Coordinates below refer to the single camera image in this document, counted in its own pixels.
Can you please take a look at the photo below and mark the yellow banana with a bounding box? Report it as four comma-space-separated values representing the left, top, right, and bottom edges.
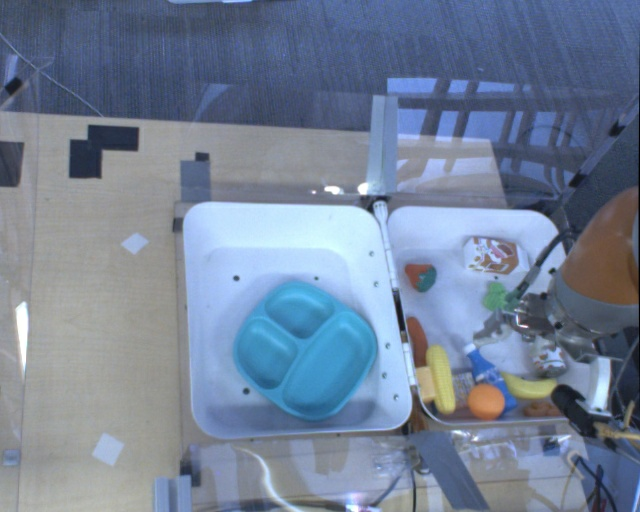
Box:
500, 370, 559, 401

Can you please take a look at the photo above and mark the yellow block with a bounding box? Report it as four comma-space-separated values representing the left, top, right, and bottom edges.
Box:
415, 365, 438, 404

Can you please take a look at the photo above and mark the white plastic tray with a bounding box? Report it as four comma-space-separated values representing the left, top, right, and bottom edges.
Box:
387, 205, 577, 427
182, 201, 414, 441

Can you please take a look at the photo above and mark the orange ball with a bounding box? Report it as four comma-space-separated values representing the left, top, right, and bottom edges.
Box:
466, 382, 507, 422

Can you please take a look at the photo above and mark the yellow corn cob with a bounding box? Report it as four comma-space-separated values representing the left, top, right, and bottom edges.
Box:
425, 344, 458, 416

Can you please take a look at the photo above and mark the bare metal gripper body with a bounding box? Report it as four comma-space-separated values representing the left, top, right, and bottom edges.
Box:
508, 291, 597, 362

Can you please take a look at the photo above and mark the thin black and white rod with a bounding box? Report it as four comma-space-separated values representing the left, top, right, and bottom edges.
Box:
372, 198, 418, 387

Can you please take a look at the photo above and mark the small white and brown can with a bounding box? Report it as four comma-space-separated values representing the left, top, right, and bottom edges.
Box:
530, 337, 569, 379

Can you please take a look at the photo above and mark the white and brown carton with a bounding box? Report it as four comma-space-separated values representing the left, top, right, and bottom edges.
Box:
461, 235, 531, 277

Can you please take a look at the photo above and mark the blue and white bottle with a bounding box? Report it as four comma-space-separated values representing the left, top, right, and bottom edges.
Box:
461, 341, 519, 414

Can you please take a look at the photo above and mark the black cylinder on white bracket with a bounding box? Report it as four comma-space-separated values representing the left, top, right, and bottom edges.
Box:
549, 355, 617, 437

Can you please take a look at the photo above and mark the red and green strawberry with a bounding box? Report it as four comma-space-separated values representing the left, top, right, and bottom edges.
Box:
404, 262, 438, 293

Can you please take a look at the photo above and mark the brown sausage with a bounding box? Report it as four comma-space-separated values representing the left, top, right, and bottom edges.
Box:
405, 315, 430, 369

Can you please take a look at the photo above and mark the green broccoli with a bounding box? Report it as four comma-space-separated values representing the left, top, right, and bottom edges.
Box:
481, 281, 522, 312

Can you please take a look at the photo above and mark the blue divided plate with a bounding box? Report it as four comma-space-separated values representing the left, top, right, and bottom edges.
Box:
232, 280, 379, 422

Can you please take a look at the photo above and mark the brown pretzel biscuit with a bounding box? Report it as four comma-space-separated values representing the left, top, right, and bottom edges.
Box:
521, 400, 564, 419

